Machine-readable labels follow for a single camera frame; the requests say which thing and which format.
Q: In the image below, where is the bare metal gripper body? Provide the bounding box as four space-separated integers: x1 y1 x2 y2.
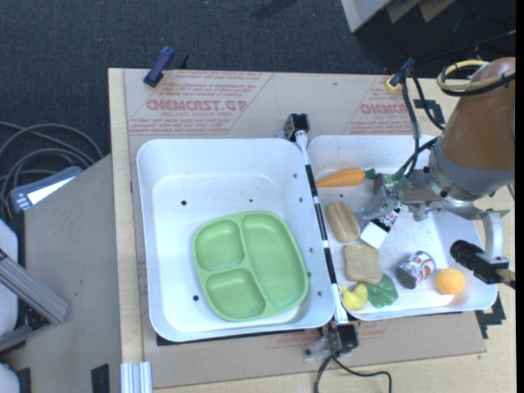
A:
373 165 489 223

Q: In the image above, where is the white carton with print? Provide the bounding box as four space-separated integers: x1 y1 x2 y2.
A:
359 202 404 251

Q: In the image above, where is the tan bread roll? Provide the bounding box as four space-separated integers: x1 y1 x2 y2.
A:
324 201 362 244

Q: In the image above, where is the white plastic tray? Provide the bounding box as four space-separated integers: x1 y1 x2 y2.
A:
135 137 337 342
306 133 499 323

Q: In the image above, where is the orange carrot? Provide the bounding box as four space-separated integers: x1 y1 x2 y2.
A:
315 166 378 189

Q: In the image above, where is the thin black and white rod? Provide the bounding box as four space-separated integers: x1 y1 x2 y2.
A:
295 130 350 325

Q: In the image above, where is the brown toast slice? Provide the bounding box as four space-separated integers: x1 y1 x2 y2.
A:
342 243 384 286

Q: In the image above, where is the red and white can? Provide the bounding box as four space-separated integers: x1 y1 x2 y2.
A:
395 250 436 291

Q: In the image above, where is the green lettuce leaf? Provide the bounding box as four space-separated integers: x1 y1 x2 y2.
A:
364 273 400 309

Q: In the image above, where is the orange fruit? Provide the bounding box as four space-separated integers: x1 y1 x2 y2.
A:
435 266 467 296

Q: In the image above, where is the yellow banana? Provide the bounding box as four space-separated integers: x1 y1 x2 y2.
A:
339 282 369 312

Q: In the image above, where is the green divided plate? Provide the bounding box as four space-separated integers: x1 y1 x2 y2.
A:
191 210 310 323

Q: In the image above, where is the brown cardboard board red print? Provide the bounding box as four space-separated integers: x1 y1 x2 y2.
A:
122 69 488 389

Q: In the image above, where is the black cylinder on white bracket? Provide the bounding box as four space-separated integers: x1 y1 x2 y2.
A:
449 209 511 286

